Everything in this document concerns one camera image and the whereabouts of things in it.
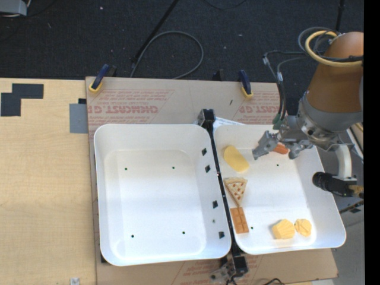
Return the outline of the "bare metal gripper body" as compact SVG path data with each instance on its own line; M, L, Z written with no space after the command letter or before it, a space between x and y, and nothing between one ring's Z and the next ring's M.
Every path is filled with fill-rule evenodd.
M290 148L316 146L325 151L341 144L339 133L324 129L308 116L286 116L278 131L278 140Z

